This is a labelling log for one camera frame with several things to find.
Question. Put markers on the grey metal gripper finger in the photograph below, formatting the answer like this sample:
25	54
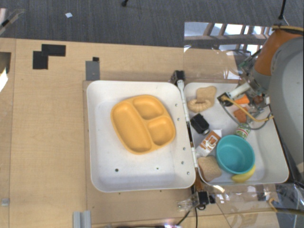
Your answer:
263	107
252	110

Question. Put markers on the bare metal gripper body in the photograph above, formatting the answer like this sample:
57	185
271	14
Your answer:
257	92

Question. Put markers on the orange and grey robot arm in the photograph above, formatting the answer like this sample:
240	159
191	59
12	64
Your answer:
286	84

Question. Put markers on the orange biscuit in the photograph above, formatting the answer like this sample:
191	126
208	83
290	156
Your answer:
240	115

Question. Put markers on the orange carrot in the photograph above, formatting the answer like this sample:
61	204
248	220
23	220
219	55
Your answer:
242	100

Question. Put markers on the green and white can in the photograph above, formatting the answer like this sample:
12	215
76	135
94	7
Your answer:
243	130

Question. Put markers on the white plastic tray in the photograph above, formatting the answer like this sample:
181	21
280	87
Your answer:
266	151
133	174

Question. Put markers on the teal bowl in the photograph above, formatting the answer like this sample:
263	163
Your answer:
234	154

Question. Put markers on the tan toast slice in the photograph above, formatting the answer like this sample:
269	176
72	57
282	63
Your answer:
209	168
207	92

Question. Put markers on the beige ribbed doughnut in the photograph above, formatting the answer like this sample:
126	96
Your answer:
198	106

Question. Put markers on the orange and white carton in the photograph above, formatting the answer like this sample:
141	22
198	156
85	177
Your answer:
208	143

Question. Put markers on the black box-shaped item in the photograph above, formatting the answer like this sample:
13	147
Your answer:
199	123

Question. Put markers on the yellow banana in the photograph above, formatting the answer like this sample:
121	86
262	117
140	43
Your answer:
242	177

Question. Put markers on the thin black and white rod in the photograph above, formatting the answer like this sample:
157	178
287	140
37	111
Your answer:
184	101

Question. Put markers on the orange divided plate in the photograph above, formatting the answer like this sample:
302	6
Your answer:
133	125

